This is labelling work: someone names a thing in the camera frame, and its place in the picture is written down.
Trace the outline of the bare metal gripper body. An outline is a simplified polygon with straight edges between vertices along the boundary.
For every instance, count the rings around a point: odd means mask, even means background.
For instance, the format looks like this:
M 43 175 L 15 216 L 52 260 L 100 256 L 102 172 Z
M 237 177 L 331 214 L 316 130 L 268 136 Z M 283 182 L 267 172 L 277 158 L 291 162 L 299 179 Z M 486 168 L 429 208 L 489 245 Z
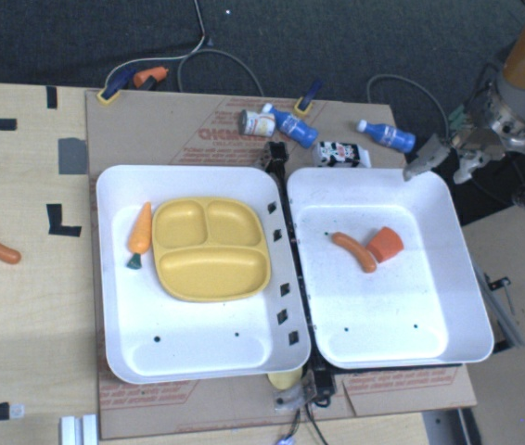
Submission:
M 507 152 L 525 155 L 525 120 L 504 102 L 473 104 L 461 115 L 451 140 L 457 152 L 476 152 L 494 160 Z

